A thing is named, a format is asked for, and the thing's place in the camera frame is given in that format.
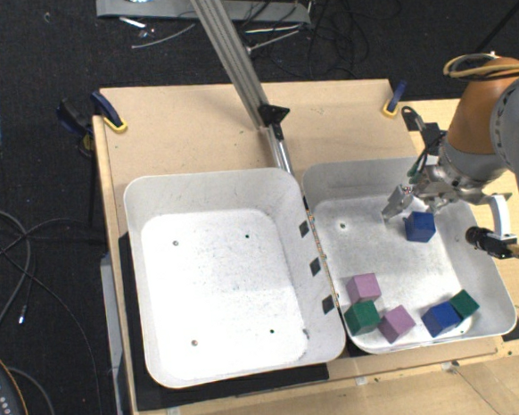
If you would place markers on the pale wood board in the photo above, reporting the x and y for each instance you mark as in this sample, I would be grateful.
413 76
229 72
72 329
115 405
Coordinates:
191 131

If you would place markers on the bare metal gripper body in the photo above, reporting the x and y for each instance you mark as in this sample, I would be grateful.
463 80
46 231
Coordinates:
446 186

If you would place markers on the green cube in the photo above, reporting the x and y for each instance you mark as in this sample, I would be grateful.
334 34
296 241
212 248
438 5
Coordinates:
362 317
465 303

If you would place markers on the white plastic tray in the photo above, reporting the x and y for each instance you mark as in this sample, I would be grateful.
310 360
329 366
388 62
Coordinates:
398 263
221 285

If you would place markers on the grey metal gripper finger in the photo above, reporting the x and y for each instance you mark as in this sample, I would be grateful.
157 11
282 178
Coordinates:
397 202
435 206

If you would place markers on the blue cube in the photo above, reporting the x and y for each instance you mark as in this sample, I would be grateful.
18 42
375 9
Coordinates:
440 319
420 227

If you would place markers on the black cylinder on white bracket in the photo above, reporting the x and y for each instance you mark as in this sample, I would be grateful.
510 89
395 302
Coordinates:
490 241

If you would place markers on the purple cube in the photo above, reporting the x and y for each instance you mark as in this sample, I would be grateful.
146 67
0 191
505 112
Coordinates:
363 287
396 323

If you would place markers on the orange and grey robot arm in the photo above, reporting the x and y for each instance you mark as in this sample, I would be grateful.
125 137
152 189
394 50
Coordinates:
480 113

